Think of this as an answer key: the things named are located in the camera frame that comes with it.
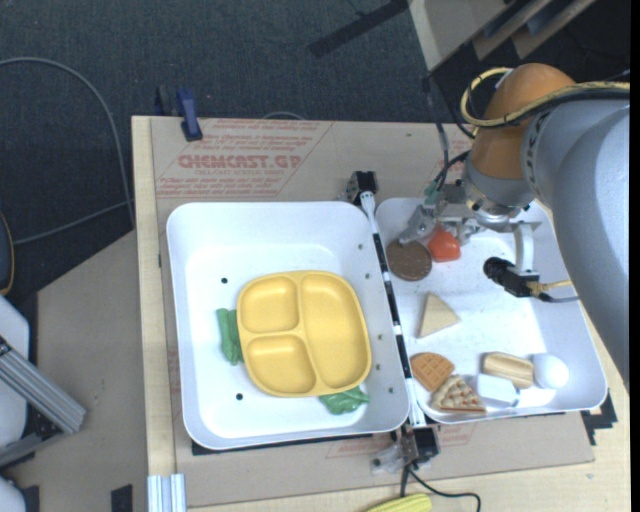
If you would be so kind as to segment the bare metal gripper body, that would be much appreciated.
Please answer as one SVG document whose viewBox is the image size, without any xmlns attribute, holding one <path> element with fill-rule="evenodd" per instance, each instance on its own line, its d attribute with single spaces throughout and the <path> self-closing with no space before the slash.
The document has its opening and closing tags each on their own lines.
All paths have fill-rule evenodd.
<svg viewBox="0 0 640 512">
<path fill-rule="evenodd" d="M 470 182 L 439 186 L 432 182 L 424 192 L 425 205 L 434 209 L 436 222 L 450 231 L 452 222 L 475 221 L 482 230 L 510 231 L 519 207 L 504 206 L 489 199 Z"/>
</svg>

